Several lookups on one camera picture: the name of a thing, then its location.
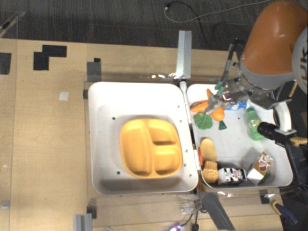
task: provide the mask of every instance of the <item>wooden table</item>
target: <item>wooden table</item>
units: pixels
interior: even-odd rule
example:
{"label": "wooden table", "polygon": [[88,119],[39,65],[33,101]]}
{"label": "wooden table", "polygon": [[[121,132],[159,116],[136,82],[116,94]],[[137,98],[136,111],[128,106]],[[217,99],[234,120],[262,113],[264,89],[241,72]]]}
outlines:
{"label": "wooden table", "polygon": [[[67,46],[67,57],[50,57],[49,71],[34,71],[33,52],[41,52],[43,44]],[[0,76],[0,201],[11,201],[9,209],[0,209],[0,229],[73,230],[74,214],[84,215],[88,203],[83,100],[87,62],[101,58],[103,73],[166,75],[175,71],[177,49],[1,39],[0,52],[12,53],[10,74]],[[192,75],[219,77],[227,55],[193,50]],[[69,92],[67,101],[59,100],[63,91]],[[279,191],[273,191],[273,199],[281,202]],[[231,205],[226,207],[237,230],[282,230],[270,205],[255,200],[237,206],[237,214]],[[208,215],[198,223],[200,231],[217,230]],[[112,228],[164,231],[172,224],[145,221]]]}

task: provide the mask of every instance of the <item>black cable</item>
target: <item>black cable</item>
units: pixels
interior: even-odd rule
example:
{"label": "black cable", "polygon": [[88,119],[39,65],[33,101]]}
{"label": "black cable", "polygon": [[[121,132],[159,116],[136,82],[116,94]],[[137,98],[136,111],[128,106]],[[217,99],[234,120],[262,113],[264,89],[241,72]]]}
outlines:
{"label": "black cable", "polygon": [[199,209],[197,209],[196,211],[194,211],[194,212],[191,214],[191,216],[188,218],[188,220],[187,220],[185,223],[181,224],[180,227],[184,227],[184,226],[192,219],[192,217],[193,217],[193,215],[194,215],[195,213],[197,213],[196,215],[198,216],[198,211],[201,210],[201,209],[202,209],[202,208],[199,208]]}
{"label": "black cable", "polygon": [[229,55],[228,55],[228,63],[226,64],[225,70],[223,71],[223,74],[221,76],[221,85],[224,87],[226,85],[228,76],[229,76],[229,72],[230,72],[230,67],[231,67],[231,61],[232,61],[232,57],[235,51],[235,48],[238,45],[242,45],[242,47],[244,47],[246,44],[245,41],[240,40],[240,39],[236,39],[231,45],[230,45],[230,50],[229,50]]}
{"label": "black cable", "polygon": [[[190,5],[188,5],[188,4],[186,4],[186,3],[182,2],[182,1],[172,1],[172,2],[168,3],[168,4],[165,6],[165,11],[168,10],[168,9],[170,8],[171,4],[173,4],[173,3],[179,3],[179,4],[185,5],[186,7],[188,7],[188,8],[194,13],[194,15],[195,15],[196,17],[198,17],[198,14],[195,12],[195,10],[194,10]],[[206,36],[205,36],[204,30],[203,30],[201,21],[200,21],[199,18],[197,18],[197,20],[198,20],[198,23],[199,23],[199,26],[200,26],[201,33],[202,33],[202,36],[203,36],[203,38],[204,38],[204,41],[205,41],[205,43],[207,44],[207,46],[208,46],[209,48],[211,48],[210,44],[208,43],[208,41],[207,41],[207,39],[206,39]]]}
{"label": "black cable", "polygon": [[173,20],[173,19],[171,19],[170,17],[167,16],[166,10],[168,9],[168,5],[171,4],[171,3],[169,3],[169,4],[167,4],[166,7],[165,7],[164,14],[165,14],[165,16],[167,17],[167,19],[170,20],[170,21],[172,21],[172,22],[175,22],[175,23],[186,23],[186,22],[195,21],[196,19],[199,19],[199,18],[201,18],[201,17],[203,17],[203,16],[212,15],[212,14],[217,14],[217,13],[222,13],[222,12],[226,12],[226,11],[230,11],[230,10],[242,8],[242,7],[245,7],[245,6],[257,5],[257,4],[261,4],[261,3],[265,3],[265,2],[269,2],[269,1],[272,1],[272,0],[264,0],[264,1],[259,1],[259,2],[249,3],[249,4],[242,4],[242,5],[235,6],[235,7],[233,7],[233,8],[228,8],[228,9],[225,9],[225,10],[220,10],[220,11],[205,13],[205,14],[202,14],[202,15],[197,16],[197,17],[195,17],[195,18],[191,18],[191,19],[189,19],[189,20],[184,20],[184,21],[175,21],[175,20]]}
{"label": "black cable", "polygon": [[197,224],[197,220],[198,220],[198,212],[199,212],[199,211],[197,211],[197,212],[196,212],[196,219],[195,219],[195,222],[194,222],[195,224]]}
{"label": "black cable", "polygon": [[[215,31],[217,29],[217,27],[219,25],[232,25],[231,23],[229,22],[226,22],[226,21],[222,21],[222,22],[219,22],[219,23],[215,23],[215,25],[213,26],[212,28],[212,33],[211,33],[211,39],[215,45],[215,47],[218,49],[218,50],[221,50],[221,48],[218,46],[215,38],[214,38],[214,35],[215,35]],[[241,30],[243,31],[244,34],[246,34],[246,36],[249,36],[249,33],[247,32],[247,30],[243,27],[243,25],[240,25],[240,24],[235,24],[236,26],[240,27]]]}
{"label": "black cable", "polygon": [[191,216],[188,218],[188,220],[185,223],[180,225],[180,227],[184,227],[192,219],[193,215],[194,215],[194,212],[191,214]]}

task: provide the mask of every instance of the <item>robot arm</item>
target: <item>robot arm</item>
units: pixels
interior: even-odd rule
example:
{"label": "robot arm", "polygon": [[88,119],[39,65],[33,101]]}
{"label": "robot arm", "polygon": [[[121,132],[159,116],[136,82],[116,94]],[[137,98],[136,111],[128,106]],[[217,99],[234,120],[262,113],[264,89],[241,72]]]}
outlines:
{"label": "robot arm", "polygon": [[[230,45],[225,72],[216,85],[217,94],[208,100],[206,113],[248,99],[265,109],[275,108],[281,118],[289,112],[286,102],[271,94],[291,80],[307,94],[307,20],[307,10],[297,3],[280,0],[268,5],[252,28],[234,79],[228,79],[231,58],[236,45],[243,42]],[[291,121],[282,120],[277,130],[288,133],[290,129]]]}

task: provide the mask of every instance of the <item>black tape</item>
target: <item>black tape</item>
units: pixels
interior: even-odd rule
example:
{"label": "black tape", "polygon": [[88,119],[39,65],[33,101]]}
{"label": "black tape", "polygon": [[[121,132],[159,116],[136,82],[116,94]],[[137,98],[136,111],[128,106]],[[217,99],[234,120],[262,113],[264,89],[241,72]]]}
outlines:
{"label": "black tape", "polygon": [[270,202],[270,198],[269,198],[269,192],[268,190],[264,189],[264,190],[259,190],[260,193],[260,199],[261,199],[261,203],[263,205],[269,204]]}
{"label": "black tape", "polygon": [[83,90],[83,99],[88,99],[88,92],[89,90],[86,89]]}
{"label": "black tape", "polygon": [[0,52],[0,75],[8,75],[11,69],[11,53]]}
{"label": "black tape", "polygon": [[66,46],[43,45],[43,52],[52,57],[66,57]]}
{"label": "black tape", "polygon": [[33,70],[49,70],[49,57],[43,52],[34,52]]}
{"label": "black tape", "polygon": [[97,208],[96,208],[96,206],[90,206],[90,205],[88,205],[87,206],[87,214],[92,214],[92,219],[96,219],[96,217],[97,217]]}

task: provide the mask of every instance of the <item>yellow plate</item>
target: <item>yellow plate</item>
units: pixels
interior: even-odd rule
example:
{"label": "yellow plate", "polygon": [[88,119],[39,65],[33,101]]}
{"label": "yellow plate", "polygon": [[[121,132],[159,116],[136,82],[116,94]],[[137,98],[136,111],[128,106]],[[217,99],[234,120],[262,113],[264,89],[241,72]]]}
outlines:
{"label": "yellow plate", "polygon": [[136,119],[125,123],[120,135],[126,170],[143,179],[167,177],[182,166],[177,130],[160,119]]}

